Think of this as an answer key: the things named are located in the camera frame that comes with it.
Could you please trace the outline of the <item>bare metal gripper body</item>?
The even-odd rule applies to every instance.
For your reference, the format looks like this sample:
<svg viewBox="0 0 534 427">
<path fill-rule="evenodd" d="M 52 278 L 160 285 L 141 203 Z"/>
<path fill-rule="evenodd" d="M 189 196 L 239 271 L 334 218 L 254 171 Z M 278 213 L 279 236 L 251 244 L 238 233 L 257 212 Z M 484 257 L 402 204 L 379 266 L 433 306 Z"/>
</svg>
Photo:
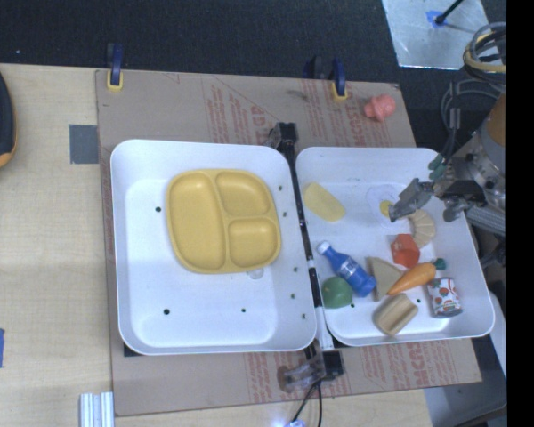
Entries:
<svg viewBox="0 0 534 427">
<path fill-rule="evenodd" d="M 433 183 L 439 198 L 457 198 L 481 205 L 506 205 L 506 150 L 495 142 L 471 139 L 446 164 Z"/>
</svg>

